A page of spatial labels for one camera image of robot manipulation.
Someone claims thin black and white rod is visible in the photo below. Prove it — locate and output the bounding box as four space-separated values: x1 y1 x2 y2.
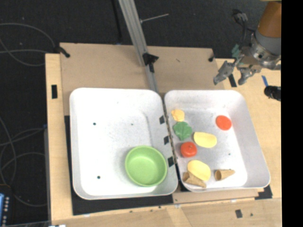
164 102 178 168

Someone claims brown cardboard board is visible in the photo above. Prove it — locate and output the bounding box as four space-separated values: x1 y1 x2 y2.
59 42 265 204

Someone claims yellow shell-shaped toy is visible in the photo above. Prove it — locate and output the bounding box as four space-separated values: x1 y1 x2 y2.
170 109 186 122

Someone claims green lettuce leaf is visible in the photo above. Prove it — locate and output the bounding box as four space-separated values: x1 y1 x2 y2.
172 121 193 141

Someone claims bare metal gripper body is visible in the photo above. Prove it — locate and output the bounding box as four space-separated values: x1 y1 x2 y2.
235 39 282 71

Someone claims orange round disc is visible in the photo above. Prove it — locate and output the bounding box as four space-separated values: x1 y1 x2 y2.
215 115 233 131

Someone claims black cylinder on white bracket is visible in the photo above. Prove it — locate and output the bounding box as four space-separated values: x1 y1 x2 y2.
263 85 282 102

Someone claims green bowl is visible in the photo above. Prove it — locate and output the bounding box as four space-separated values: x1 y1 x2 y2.
125 145 168 188

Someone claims red tomato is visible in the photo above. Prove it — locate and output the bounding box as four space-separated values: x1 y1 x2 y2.
180 141 198 158

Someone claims white plastic tray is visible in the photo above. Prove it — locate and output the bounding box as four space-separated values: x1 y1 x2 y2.
69 87 179 201
163 89 271 193

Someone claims brown waffle cone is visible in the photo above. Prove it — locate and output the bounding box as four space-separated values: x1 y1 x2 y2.
182 171 207 189
214 169 236 182

